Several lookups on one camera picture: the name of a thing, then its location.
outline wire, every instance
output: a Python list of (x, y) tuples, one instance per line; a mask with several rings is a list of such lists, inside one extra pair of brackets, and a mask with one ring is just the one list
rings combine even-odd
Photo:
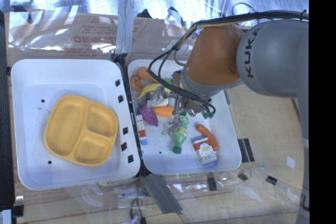
[(237, 7), (238, 5), (244, 5), (244, 6), (249, 7), (250, 10), (249, 10), (248, 13), (250, 13), (251, 10), (252, 10), (253, 12), (257, 12), (251, 5), (249, 5), (249, 4), (247, 4), (247, 3), (244, 3), (244, 2), (238, 2), (238, 3), (236, 3), (235, 5), (232, 6), (232, 9), (231, 9), (231, 13), (232, 13), (232, 15), (235, 15), (235, 7)]
[(130, 217), (131, 217), (131, 220), (134, 218), (134, 215), (133, 215), (133, 206), (134, 206), (134, 203), (137, 203), (137, 207), (138, 207), (138, 211), (139, 211), (139, 214), (140, 214), (140, 217), (143, 218), (143, 214), (142, 214), (142, 211), (140, 209), (140, 205), (139, 205), (139, 198), (134, 198), (131, 202), (131, 211), (130, 211)]
[[(148, 66), (148, 73), (156, 79), (159, 83), (164, 85), (166, 88), (170, 89), (171, 91), (187, 98), (191, 99), (197, 102), (200, 102), (204, 105), (207, 112), (210, 113), (209, 107), (213, 109), (211, 112), (214, 114), (216, 112), (216, 109), (213, 105), (211, 105), (208, 101), (205, 101), (202, 99), (199, 95), (187, 91), (185, 89), (181, 89), (180, 87), (176, 87), (174, 85), (171, 85), (164, 81), (161, 78), (161, 70), (162, 67), (169, 57), (169, 55), (174, 52), (174, 59), (175, 62), (180, 65), (184, 66), (184, 64), (176, 61), (176, 52), (180, 50), (181, 46), (185, 43), (185, 41), (192, 35), (194, 31), (196, 31), (198, 28), (206, 28), (206, 27), (220, 27), (225, 25), (232, 25), (232, 24), (238, 24), (242, 22), (247, 22), (249, 20), (260, 20), (260, 19), (299, 19), (299, 20), (309, 20), (309, 14), (306, 10), (303, 12), (297, 12), (297, 11), (288, 11), (288, 10), (269, 10), (266, 12), (255, 12), (255, 13), (247, 13), (247, 14), (240, 14), (240, 15), (233, 15), (228, 17), (220, 17), (216, 19), (209, 19), (209, 20), (200, 20), (198, 22), (195, 22), (187, 31), (186, 33), (179, 39), (179, 41), (168, 51), (164, 52), (163, 54), (156, 57)], [(159, 59), (163, 58), (158, 75), (156, 75), (152, 70), (153, 64), (158, 61)]]

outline white tray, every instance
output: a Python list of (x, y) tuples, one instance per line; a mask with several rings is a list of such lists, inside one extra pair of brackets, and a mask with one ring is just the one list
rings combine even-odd
[[(13, 65), (14, 129), (19, 179), (33, 190), (131, 178), (140, 169), (132, 119), (118, 66), (108, 60), (25, 59)], [(71, 163), (43, 142), (59, 98), (75, 94), (112, 109), (119, 131), (109, 159), (97, 167)]]
[[(129, 64), (129, 78), (137, 73), (140, 67), (148, 67), (151, 60), (135, 60)], [(152, 70), (157, 74), (159, 65), (162, 61), (158, 60)], [(177, 65), (173, 60), (167, 60), (161, 70), (162, 78), (171, 78), (174, 71), (180, 70), (181, 66)], [(137, 96), (139, 93), (132, 90), (132, 99), (134, 111), (137, 113), (139, 109), (139, 101)], [(236, 133), (227, 106), (224, 92), (220, 92), (212, 97), (212, 104), (216, 108), (215, 116), (212, 119), (204, 119), (201, 114), (189, 118), (187, 139), (182, 144), (181, 154), (172, 152), (173, 141), (168, 135), (162, 135), (163, 124), (167, 118), (158, 116), (159, 126), (144, 122), (148, 145), (141, 145), (143, 152), (144, 164), (149, 171), (154, 174), (184, 174), (184, 173), (201, 173), (228, 171), (238, 168), (242, 161)], [(199, 133), (195, 127), (198, 123), (207, 127), (215, 136), (218, 143), (218, 151), (216, 155), (218, 161), (215, 163), (202, 166), (194, 151), (192, 141), (199, 137)]]

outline yellow plate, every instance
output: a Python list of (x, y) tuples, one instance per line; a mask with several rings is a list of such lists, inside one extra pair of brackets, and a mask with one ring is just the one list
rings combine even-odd
[(44, 143), (67, 161), (98, 166), (112, 153), (118, 118), (108, 107), (77, 95), (58, 100), (44, 132)]

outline clear plastic bottle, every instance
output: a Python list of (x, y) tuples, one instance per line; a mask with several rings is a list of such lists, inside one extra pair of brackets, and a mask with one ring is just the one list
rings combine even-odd
[(173, 147), (173, 152), (176, 154), (180, 154), (182, 151), (182, 143), (186, 140), (187, 137), (187, 128), (189, 124), (189, 119), (186, 116), (180, 115), (180, 120), (183, 121), (183, 124), (180, 125), (174, 132), (173, 132), (173, 140), (175, 146)]

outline black clip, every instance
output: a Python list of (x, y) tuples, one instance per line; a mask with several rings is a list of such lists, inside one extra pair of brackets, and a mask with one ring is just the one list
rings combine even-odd
[(302, 19), (302, 16), (303, 16), (304, 13), (307, 13), (307, 10), (306, 10), (306, 9), (304, 9), (303, 12), (300, 13), (300, 16), (299, 16), (299, 19), (300, 19), (300, 20), (303, 20), (303, 19)]

